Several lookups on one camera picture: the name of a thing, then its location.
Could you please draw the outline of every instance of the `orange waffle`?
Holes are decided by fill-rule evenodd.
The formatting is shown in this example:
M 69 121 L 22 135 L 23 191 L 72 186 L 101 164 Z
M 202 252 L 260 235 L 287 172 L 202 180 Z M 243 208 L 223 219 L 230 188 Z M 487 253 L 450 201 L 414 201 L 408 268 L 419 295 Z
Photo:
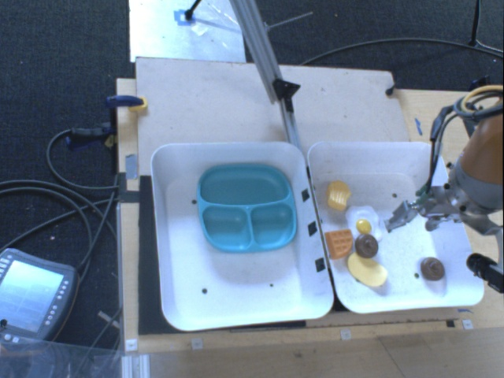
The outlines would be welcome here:
M 349 229 L 330 231 L 325 234 L 325 242 L 328 244 L 329 257 L 331 259 L 340 259 L 347 256 L 352 250 L 354 238 Z

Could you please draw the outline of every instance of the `table surface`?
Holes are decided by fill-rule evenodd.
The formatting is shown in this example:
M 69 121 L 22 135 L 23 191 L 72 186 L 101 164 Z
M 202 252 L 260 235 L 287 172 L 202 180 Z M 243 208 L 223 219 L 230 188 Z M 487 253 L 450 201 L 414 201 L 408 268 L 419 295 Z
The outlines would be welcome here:
M 119 79 L 117 93 L 136 95 L 136 80 Z M 463 92 L 395 90 L 390 99 L 397 100 L 410 141 L 428 142 L 428 131 L 439 109 L 460 98 Z M 118 158 L 119 170 L 125 172 L 125 158 L 139 152 L 137 113 L 119 108 Z M 420 122 L 423 135 L 419 134 Z M 454 162 L 467 143 L 468 138 L 461 122 L 453 122 L 447 130 L 443 144 L 443 158 Z M 130 191 L 139 189 L 139 180 L 127 180 Z M 330 313 L 324 318 L 308 321 L 303 329 L 250 330 L 232 332 L 227 330 L 193 332 L 166 335 L 138 335 L 138 260 L 139 260 L 139 205 L 120 204 L 120 293 L 123 302 L 123 339 L 126 351 L 157 353 L 174 350 L 190 350 L 204 343 L 206 349 L 223 350 L 274 346 L 307 346 L 309 343 L 340 341 L 350 329 L 352 339 L 373 339 L 390 335 L 418 335 L 429 332 L 452 332 L 464 329 L 463 320 L 470 320 L 475 329 L 502 328 L 504 302 L 502 296 L 485 284 L 484 299 L 467 309 L 418 309 L 393 313 L 359 315 L 355 313 Z M 502 211 L 492 216 L 502 223 Z M 475 252 L 497 258 L 494 237 L 483 237 L 466 228 L 469 241 Z M 446 321 L 454 320 L 454 328 Z

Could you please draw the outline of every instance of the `screen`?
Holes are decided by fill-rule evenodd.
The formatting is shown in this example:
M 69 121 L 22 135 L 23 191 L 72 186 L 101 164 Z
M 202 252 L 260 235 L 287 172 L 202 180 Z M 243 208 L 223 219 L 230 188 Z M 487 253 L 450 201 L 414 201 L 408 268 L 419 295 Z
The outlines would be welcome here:
M 0 283 L 0 317 L 7 326 L 37 332 L 62 280 L 59 273 L 13 261 Z

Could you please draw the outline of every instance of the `white tray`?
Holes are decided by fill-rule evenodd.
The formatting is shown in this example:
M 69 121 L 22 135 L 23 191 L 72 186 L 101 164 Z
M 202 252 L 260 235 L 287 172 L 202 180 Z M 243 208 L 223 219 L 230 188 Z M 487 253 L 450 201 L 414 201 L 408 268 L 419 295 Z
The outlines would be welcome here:
M 381 219 L 427 180 L 430 146 L 424 143 L 318 143 L 308 155 L 313 189 L 324 232 L 348 228 L 344 212 L 330 209 L 326 189 L 333 180 L 346 182 L 352 195 L 349 206 L 372 206 Z M 439 161 L 434 184 L 447 181 Z M 385 285 L 370 288 L 349 273 L 346 259 L 331 260 L 335 289 L 344 306 L 357 313 L 444 306 L 471 306 L 484 294 L 484 284 L 465 265 L 472 253 L 462 224 L 443 223 L 429 233 L 418 216 L 380 242 L 376 261 L 388 270 Z M 420 262 L 438 258 L 446 276 L 439 282 L 421 277 Z
M 261 163 L 277 167 L 291 183 L 298 230 L 279 250 L 230 254 L 206 242 L 196 199 L 201 175 L 215 165 Z M 306 163 L 287 143 L 169 144 L 151 163 L 156 214 L 161 306 L 184 331 L 323 317 L 334 295 L 316 220 Z

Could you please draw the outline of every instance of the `blue divided plate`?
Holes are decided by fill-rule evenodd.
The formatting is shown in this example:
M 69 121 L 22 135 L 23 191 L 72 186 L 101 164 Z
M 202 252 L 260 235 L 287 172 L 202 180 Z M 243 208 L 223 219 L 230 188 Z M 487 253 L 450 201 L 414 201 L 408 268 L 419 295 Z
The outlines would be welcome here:
M 269 165 L 218 165 L 207 170 L 198 183 L 198 211 L 206 239 L 226 252 L 279 249 L 296 233 L 291 185 Z

